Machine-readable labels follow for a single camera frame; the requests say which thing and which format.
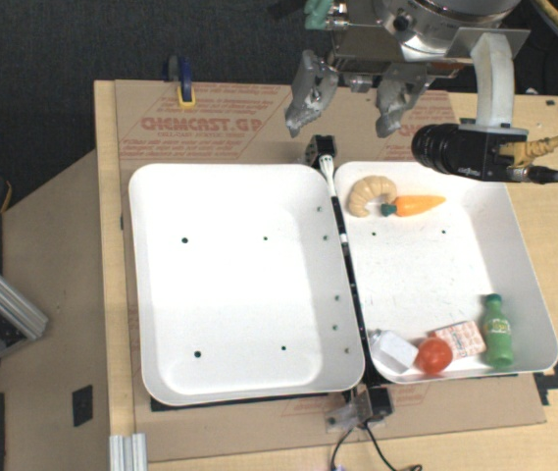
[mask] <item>orange carrot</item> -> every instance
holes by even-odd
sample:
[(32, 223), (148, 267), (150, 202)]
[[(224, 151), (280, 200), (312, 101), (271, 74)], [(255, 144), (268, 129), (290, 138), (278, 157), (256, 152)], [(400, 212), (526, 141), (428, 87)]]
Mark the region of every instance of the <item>orange carrot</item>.
[(429, 211), (445, 200), (440, 195), (400, 195), (394, 205), (398, 216), (412, 216)]

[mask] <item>wooden edge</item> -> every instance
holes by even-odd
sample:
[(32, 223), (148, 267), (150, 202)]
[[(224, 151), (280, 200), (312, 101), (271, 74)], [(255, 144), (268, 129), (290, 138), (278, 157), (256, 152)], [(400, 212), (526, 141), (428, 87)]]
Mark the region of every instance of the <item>wooden edge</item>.
[(94, 83), (111, 435), (134, 433), (115, 83)]

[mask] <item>dark background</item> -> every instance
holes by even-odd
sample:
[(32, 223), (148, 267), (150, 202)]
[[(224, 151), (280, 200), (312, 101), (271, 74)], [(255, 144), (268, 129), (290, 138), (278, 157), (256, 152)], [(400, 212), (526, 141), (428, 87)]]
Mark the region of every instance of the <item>dark background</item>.
[[(302, 50), (324, 55), (330, 40), (301, 12), (273, 19), (278, 1), (0, 0), (0, 174), (13, 204), (94, 148), (97, 79), (161, 79), (179, 54), (194, 80), (291, 84)], [(532, 30), (517, 92), (558, 95), (558, 37), (528, 0), (505, 25)], [(474, 72), (433, 88), (474, 91)]]

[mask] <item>black camera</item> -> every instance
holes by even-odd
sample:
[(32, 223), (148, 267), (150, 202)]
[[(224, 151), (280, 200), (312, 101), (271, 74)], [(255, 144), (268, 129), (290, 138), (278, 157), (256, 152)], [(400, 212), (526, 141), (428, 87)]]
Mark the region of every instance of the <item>black camera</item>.
[(420, 128), (412, 140), (412, 154), (423, 166), (445, 175), (457, 175), (482, 182), (513, 182), (507, 168), (514, 158), (499, 155), (507, 143), (527, 141), (520, 130), (477, 131), (457, 124)]

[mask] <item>bottle label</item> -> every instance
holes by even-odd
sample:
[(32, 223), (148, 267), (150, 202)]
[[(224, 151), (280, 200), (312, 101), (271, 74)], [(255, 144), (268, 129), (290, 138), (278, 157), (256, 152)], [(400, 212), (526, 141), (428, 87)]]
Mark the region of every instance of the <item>bottle label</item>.
[(485, 323), (485, 331), (489, 334), (512, 335), (510, 323), (506, 319), (494, 318)]

